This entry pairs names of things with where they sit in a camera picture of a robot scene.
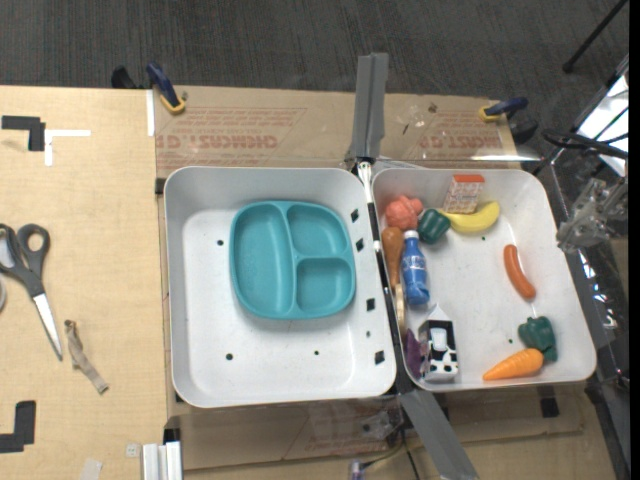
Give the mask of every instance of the small carton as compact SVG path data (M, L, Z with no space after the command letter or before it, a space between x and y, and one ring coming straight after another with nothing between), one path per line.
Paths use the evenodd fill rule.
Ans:
M420 378L429 382L450 381L458 374L458 352L453 322L436 304L418 328Z
M484 188L480 174L454 174L442 210L447 213L473 213Z

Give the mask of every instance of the scissors blade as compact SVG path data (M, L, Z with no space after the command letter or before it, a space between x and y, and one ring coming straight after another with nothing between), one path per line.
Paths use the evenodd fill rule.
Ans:
M56 323L53 320L53 313L51 312L51 307L49 306L47 296L46 294L41 293L40 295L36 295L33 298L33 301L36 303L38 313L40 314L40 320L42 320L42 324L47 331L47 336L49 336L49 341L53 346L53 350L58 356L58 359L62 361L62 346L60 345L60 337L58 336Z

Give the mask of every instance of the teal plate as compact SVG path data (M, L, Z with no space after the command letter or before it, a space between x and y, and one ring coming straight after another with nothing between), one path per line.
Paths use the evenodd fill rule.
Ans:
M349 233L329 208L261 201L231 224L231 279L251 313L281 320L321 318L345 309L355 293Z

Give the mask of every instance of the blue bottle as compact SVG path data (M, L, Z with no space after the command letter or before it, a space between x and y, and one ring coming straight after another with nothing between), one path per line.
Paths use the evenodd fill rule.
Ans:
M431 298L427 290L427 261L418 246L417 231L405 231L402 254L402 277L407 302L412 306L426 304Z

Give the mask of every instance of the white tray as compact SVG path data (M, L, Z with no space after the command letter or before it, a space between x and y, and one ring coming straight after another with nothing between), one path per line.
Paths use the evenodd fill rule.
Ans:
M448 392L586 379L596 367L595 348L566 258L556 243L546 192L533 175L515 169L383 170L373 181L380 230L386 227L384 209L397 196L417 197L425 208L441 207L452 175L466 173L484 176L479 201L497 200L501 215L484 233L462 235L449 229L435 245L421 242L431 302L453 321L460 372L450 382L419 385ZM518 247L523 269L537 289L532 303L516 293L507 277L503 248L508 243ZM524 348L518 325L529 316L542 315L552 321L558 361L545 364L536 376L483 381L486 370ZM426 310L407 309L406 321L416 337L425 320Z
M355 176L326 168L185 167L169 176L164 194L172 374L187 403L213 408L389 390L396 362L367 203ZM269 320L241 307L230 277L231 222L244 205L265 199L322 204L342 218L356 267L356 293L345 310L314 320Z

